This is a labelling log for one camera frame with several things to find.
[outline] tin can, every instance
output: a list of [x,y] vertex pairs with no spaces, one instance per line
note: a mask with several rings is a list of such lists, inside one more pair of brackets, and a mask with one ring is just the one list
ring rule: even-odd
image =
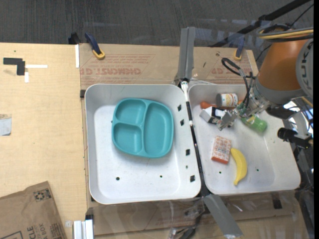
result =
[[238,96],[235,93],[225,93],[216,95],[217,107],[236,107],[238,105]]

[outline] yellow banana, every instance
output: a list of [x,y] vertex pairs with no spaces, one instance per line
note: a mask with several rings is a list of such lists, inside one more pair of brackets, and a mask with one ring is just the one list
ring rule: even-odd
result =
[[236,165],[237,165],[237,172],[236,172],[236,179],[234,181],[234,185],[237,185],[238,182],[245,178],[247,174],[247,162],[246,158],[243,153],[241,153],[240,150],[231,148],[230,153],[235,159]]

